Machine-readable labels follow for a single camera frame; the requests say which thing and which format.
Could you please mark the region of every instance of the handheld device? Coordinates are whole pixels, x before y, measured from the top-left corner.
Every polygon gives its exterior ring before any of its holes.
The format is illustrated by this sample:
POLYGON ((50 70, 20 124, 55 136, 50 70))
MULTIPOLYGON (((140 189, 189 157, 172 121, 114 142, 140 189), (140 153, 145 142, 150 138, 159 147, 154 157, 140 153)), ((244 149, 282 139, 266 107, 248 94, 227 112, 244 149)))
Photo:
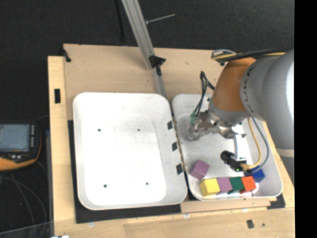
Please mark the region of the handheld device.
POLYGON ((0 120, 0 172, 36 162, 42 146, 40 128, 34 120, 0 120))

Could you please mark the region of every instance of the purple block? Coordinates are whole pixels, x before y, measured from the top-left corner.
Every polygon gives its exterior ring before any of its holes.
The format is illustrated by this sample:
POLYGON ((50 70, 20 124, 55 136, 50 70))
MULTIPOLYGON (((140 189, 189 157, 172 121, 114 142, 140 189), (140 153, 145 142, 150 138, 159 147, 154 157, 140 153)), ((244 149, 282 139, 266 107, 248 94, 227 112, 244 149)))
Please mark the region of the purple block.
POLYGON ((194 166, 189 174, 191 174, 193 177, 201 180, 207 174, 208 169, 209 169, 209 165, 207 163, 205 163, 201 160, 198 160, 194 164, 194 166))
POLYGON ((220 192, 218 194, 225 194, 232 190, 232 185, 229 177, 217 178, 217 182, 220 188, 220 192))

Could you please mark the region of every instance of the white tray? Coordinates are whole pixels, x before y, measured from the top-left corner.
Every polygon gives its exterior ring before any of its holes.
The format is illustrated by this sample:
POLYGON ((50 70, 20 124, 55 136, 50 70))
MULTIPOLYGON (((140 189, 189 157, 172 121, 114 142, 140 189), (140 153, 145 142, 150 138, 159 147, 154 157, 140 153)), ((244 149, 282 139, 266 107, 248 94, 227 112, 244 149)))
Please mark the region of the white tray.
MULTIPOLYGON (((203 106, 201 111, 208 109, 208 101, 211 95, 206 95, 204 98, 203 106)), ((233 139, 224 139, 220 134, 207 134, 200 137, 197 141, 191 141, 188 139, 189 125, 190 125, 190 114, 195 109, 201 98, 200 94, 181 94, 173 99, 172 106, 174 110, 174 116, 177 124, 177 131, 180 140, 180 145, 182 149, 182 155, 184 164, 187 171, 187 178, 189 189, 191 193, 201 201, 210 201, 215 199, 232 199, 241 197, 275 197, 278 196, 283 189, 282 180, 275 163, 275 159, 270 150, 270 155, 266 164, 262 167, 265 174, 265 178, 260 182, 256 183, 257 189, 253 193, 233 193, 233 194, 221 194, 203 197, 199 183, 200 180, 194 178, 189 174, 194 163, 200 159, 207 164, 210 168, 205 176, 205 178, 219 178, 219 177, 237 177, 244 176, 243 172, 235 172, 227 164, 223 162, 220 158, 222 151, 227 150, 230 152, 235 152, 233 139)), ((263 134, 264 127, 261 121, 257 120, 257 124, 262 129, 263 134)), ((242 125, 238 125, 237 128, 241 133, 245 132, 247 136, 244 138, 246 142, 246 154, 244 157, 247 158, 248 163, 250 160, 253 162, 258 159, 258 151, 256 144, 250 133, 248 122, 243 121, 242 125)), ((260 133, 254 129, 257 138, 259 139, 259 144, 262 149, 263 159, 266 157, 266 146, 261 138, 260 133)))
POLYGON ((73 113, 78 197, 86 208, 171 205, 185 199, 167 99, 82 93, 74 99, 73 113))

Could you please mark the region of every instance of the green block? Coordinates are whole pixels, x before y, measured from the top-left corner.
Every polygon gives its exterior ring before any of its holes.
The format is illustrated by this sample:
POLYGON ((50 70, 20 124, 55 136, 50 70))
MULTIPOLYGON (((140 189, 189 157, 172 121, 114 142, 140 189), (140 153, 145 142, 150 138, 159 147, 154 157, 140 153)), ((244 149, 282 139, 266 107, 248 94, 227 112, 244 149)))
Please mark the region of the green block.
POLYGON ((232 186, 232 190, 228 192, 228 194, 236 193, 244 189, 241 177, 229 177, 229 180, 232 186))

